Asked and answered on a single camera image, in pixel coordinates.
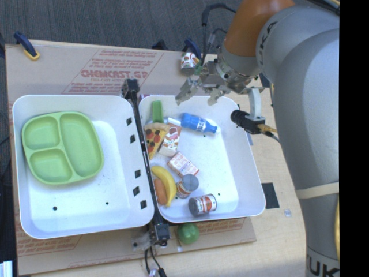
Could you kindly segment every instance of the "blue clamp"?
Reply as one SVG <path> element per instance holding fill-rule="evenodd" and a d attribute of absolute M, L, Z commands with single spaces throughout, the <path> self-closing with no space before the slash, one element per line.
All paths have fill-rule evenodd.
<path fill-rule="evenodd" d="M 40 54 L 35 50 L 32 43 L 21 32 L 17 31 L 14 34 L 14 38 L 17 39 L 17 44 L 22 44 L 24 47 L 24 54 L 32 61 L 37 61 Z"/>
<path fill-rule="evenodd" d="M 187 38 L 184 43 L 187 47 L 190 48 L 190 50 L 196 55 L 198 59 L 201 59 L 201 52 L 200 49 L 197 47 L 196 43 L 192 41 L 191 38 Z"/>

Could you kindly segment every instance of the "food package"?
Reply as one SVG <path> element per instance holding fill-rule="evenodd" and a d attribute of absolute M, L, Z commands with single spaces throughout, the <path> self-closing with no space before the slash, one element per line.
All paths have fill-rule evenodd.
<path fill-rule="evenodd" d="M 177 152 L 167 164 L 181 178 L 186 174 L 196 175 L 199 172 L 199 169 L 181 152 Z"/>
<path fill-rule="evenodd" d="M 178 149 L 180 131 L 182 130 L 182 127 L 180 126 L 180 122 L 178 120 L 172 118 L 168 118 L 167 124 L 170 126 L 170 128 L 160 146 L 159 153 L 168 157 L 173 157 Z"/>

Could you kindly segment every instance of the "soup can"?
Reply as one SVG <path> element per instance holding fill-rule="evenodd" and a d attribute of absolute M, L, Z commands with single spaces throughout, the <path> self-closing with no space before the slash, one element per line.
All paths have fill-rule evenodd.
<path fill-rule="evenodd" d="M 195 73 L 195 66 L 199 59 L 194 53 L 182 53 L 180 60 L 180 70 L 183 74 L 191 76 Z"/>
<path fill-rule="evenodd" d="M 191 192 L 198 188 L 198 179 L 193 174 L 185 174 L 181 181 L 177 183 L 177 196 L 187 198 Z"/>
<path fill-rule="evenodd" d="M 207 214 L 217 209 L 217 200 L 214 195 L 207 194 L 201 197 L 193 197 L 189 199 L 189 210 L 193 216 Z"/>

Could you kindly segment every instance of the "green apple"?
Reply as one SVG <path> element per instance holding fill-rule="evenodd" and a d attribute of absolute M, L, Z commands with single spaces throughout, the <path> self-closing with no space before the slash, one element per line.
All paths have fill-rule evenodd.
<path fill-rule="evenodd" d="M 198 227 L 194 223 L 184 223 L 178 226 L 178 237 L 184 244 L 191 244 L 199 237 Z"/>

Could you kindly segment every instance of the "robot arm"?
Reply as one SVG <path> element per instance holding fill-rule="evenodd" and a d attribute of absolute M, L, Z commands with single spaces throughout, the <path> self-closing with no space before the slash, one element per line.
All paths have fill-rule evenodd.
<path fill-rule="evenodd" d="M 188 78 L 176 96 L 180 104 L 202 88 L 211 105 L 231 91 L 256 93 L 247 85 L 260 73 L 272 84 L 278 137 L 306 228 L 306 276 L 340 276 L 340 19 L 334 9 L 244 0 L 217 60 L 205 64 L 197 80 Z"/>

